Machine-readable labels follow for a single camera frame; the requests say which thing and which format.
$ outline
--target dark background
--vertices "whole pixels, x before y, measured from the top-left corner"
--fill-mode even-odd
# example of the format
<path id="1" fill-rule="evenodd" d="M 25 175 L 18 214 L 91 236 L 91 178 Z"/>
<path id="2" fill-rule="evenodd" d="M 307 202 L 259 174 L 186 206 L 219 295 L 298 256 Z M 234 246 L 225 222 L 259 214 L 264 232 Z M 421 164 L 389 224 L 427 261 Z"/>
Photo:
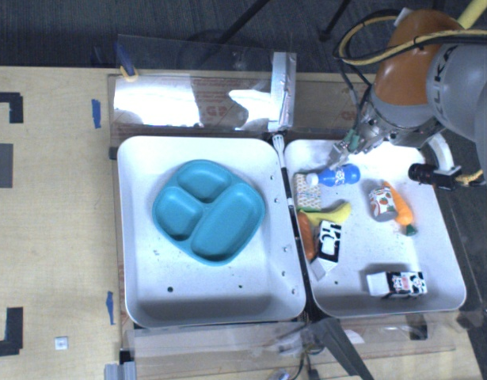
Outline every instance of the dark background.
<path id="1" fill-rule="evenodd" d="M 256 0 L 0 0 L 0 65 L 91 67 L 114 63 L 119 34 L 186 40 L 212 29 L 225 30 Z M 443 11 L 457 18 L 471 0 L 443 0 Z M 271 0 L 231 40 L 246 46 L 293 51 L 298 72 L 338 72 L 335 43 L 359 19 L 376 10 L 431 8 L 434 0 L 354 0 L 341 16 L 333 38 L 320 42 L 342 0 Z M 487 29 L 487 10 L 474 25 Z M 360 44 L 383 48 L 390 34 L 375 28 Z M 99 47 L 95 63 L 93 47 Z M 446 133 L 456 163 L 465 173 L 480 168 L 475 145 Z M 487 378 L 487 187 L 437 192 L 468 289 L 460 322 L 468 328 Z"/>

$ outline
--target transparent plastic sheet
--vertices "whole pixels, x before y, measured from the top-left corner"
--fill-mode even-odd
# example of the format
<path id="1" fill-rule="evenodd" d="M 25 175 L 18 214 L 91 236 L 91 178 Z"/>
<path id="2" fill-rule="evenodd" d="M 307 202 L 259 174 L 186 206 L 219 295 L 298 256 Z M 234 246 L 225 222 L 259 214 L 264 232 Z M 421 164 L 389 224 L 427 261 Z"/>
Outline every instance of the transparent plastic sheet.
<path id="1" fill-rule="evenodd" d="M 123 71 L 135 74 L 108 81 L 112 147 L 133 135 L 261 137 L 292 127 L 294 53 L 136 36 L 118 46 Z"/>
<path id="2" fill-rule="evenodd" d="M 403 316 L 343 320 L 345 333 L 363 359 L 398 357 L 455 349 L 452 331 L 462 330 L 452 313 L 424 317 L 427 336 L 417 335 Z M 247 325 L 211 325 L 126 331 L 125 346 L 136 363 L 138 376 L 156 379 L 201 377 L 212 374 L 269 371 L 279 368 L 294 375 L 302 354 L 313 367 L 337 363 L 318 343 L 314 324 L 276 322 Z M 343 375 L 343 369 L 320 370 L 321 378 Z"/>

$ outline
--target table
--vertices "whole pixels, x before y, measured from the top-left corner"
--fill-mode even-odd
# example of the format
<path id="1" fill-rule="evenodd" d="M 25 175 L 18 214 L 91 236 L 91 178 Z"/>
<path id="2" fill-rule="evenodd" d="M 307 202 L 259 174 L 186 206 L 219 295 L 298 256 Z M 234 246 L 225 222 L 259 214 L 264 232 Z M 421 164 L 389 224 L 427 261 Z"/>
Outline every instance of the table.
<path id="1" fill-rule="evenodd" d="M 0 340 L 6 309 L 23 307 L 23 348 L 0 357 L 0 378 L 103 378 L 118 361 L 119 280 L 112 161 L 108 158 L 108 76 L 111 69 L 0 67 L 0 92 L 24 98 L 24 123 L 10 123 L 0 104 L 0 143 L 13 144 L 13 187 L 0 188 Z M 296 103 L 337 81 L 299 74 Z M 95 128 L 91 100 L 100 101 Z M 333 99 L 351 124 L 348 97 Z M 106 300 L 112 293 L 114 325 Z M 447 329 L 451 351 L 366 359 L 376 378 L 481 378 L 468 336 Z M 55 350 L 56 337 L 67 350 Z M 338 363 L 318 367 L 344 376 Z M 267 378 L 270 370 L 213 379 Z"/>

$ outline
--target soda can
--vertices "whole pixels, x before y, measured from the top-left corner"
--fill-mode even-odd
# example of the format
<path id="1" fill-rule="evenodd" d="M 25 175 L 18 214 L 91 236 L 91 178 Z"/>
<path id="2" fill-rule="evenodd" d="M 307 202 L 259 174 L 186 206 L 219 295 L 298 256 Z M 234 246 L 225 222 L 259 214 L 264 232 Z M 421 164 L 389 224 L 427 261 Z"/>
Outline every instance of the soda can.
<path id="1" fill-rule="evenodd" d="M 374 188 L 368 197 L 370 198 L 371 213 L 375 220 L 385 222 L 398 216 L 390 188 L 386 186 Z"/>

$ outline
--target blue plate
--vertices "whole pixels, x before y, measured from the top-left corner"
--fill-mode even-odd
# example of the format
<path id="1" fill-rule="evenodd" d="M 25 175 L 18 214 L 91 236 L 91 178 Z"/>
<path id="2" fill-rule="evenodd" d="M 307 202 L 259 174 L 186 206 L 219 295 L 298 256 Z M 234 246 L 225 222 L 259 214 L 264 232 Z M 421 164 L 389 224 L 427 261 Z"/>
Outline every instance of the blue plate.
<path id="1" fill-rule="evenodd" d="M 213 161 L 185 163 L 158 193 L 157 229 L 176 247 L 209 265 L 227 264 L 262 223 L 261 195 Z"/>

